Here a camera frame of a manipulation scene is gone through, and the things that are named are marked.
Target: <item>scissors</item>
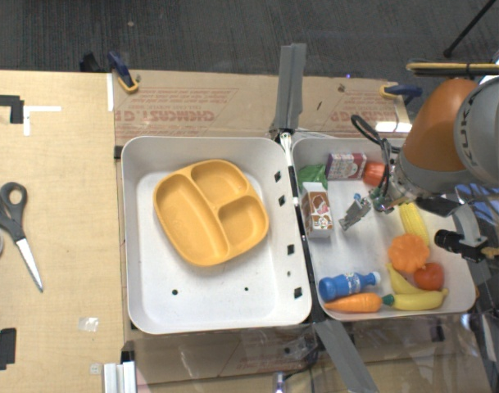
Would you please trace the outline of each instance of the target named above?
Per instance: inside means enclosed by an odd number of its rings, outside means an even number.
[[[21,199],[18,202],[11,201],[10,196],[13,191],[21,194]],[[26,203],[27,189],[23,185],[16,182],[5,183],[0,188],[0,227],[11,234],[12,240],[18,246],[18,249],[20,249],[21,256],[27,265],[34,283],[43,292],[42,279],[39,277],[38,267],[36,266],[29,243],[27,242],[27,237],[21,226],[23,209]]]

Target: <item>toy banana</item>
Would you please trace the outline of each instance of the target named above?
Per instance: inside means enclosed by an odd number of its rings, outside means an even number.
[[[412,285],[409,281],[402,277],[396,269],[393,268],[391,263],[386,264],[386,268],[388,268],[391,288],[395,294],[420,294],[428,292]]]
[[[430,310],[440,307],[447,293],[448,290],[444,288],[441,291],[427,291],[419,294],[388,294],[382,297],[382,302],[397,310]]]

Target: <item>divided plate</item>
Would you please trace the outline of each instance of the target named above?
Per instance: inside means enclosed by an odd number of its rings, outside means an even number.
[[[175,249],[198,266],[221,264],[251,250],[269,227],[255,189],[226,160],[204,160],[169,174],[152,199]]]

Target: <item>blue bottle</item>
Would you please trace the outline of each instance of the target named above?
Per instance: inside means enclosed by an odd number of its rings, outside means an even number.
[[[333,278],[322,278],[318,283],[318,292],[322,300],[327,303],[339,297],[349,296],[361,292],[366,285],[380,283],[380,274],[371,272],[367,275],[359,273],[343,273]]]

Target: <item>white tray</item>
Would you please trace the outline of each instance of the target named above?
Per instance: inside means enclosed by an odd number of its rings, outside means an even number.
[[[401,146],[403,140],[393,140],[394,146]],[[364,152],[368,160],[382,161],[379,146],[365,138],[303,138],[293,145],[293,163],[298,172],[307,165],[324,164],[330,152],[357,151]],[[367,291],[377,292],[384,296],[392,293],[388,271],[388,247],[391,240],[404,233],[398,210],[391,214],[370,211],[361,221],[351,226],[346,232],[342,230],[338,220],[346,214],[347,208],[353,202],[353,195],[367,195],[371,187],[362,180],[329,181],[329,204],[335,226],[330,238],[308,239],[311,252],[313,271],[316,284],[323,277],[334,277],[341,273],[380,272],[379,286],[367,287]],[[427,225],[430,239],[441,228],[455,230],[451,218],[441,218],[437,215],[421,211]],[[470,269],[460,256],[430,243],[429,261],[438,262],[445,271],[444,287],[449,294],[442,306],[427,311],[399,311],[383,305],[377,313],[344,314],[324,309],[325,313],[337,320],[356,321],[375,318],[392,318],[397,316],[421,314],[463,313],[475,302],[475,289]]]
[[[202,268],[171,245],[152,192],[167,174],[208,159],[231,161],[244,172],[270,226],[250,251]],[[124,146],[122,176],[128,307],[138,329],[161,335],[286,326],[307,318],[312,299],[279,144],[265,138],[138,137]]]

